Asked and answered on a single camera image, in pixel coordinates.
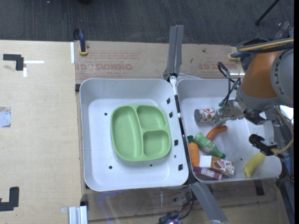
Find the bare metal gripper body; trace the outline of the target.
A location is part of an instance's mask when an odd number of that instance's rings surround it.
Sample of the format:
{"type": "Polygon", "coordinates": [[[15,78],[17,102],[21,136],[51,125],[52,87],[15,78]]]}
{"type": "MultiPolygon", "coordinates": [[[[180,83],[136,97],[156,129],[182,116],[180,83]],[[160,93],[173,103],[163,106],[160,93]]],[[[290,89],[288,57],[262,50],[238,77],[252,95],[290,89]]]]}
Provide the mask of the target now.
{"type": "Polygon", "coordinates": [[[242,102],[236,99],[229,100],[222,112],[222,116],[225,120],[243,119],[245,114],[243,113],[242,102]]]}

